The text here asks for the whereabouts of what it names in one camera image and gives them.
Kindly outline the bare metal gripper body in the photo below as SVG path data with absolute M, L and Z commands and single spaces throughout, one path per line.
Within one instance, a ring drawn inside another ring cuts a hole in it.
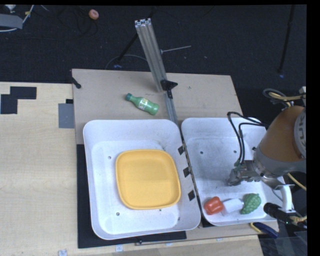
M 260 182 L 266 179 L 266 169 L 255 160 L 245 160 L 240 169 L 240 176 L 246 182 Z

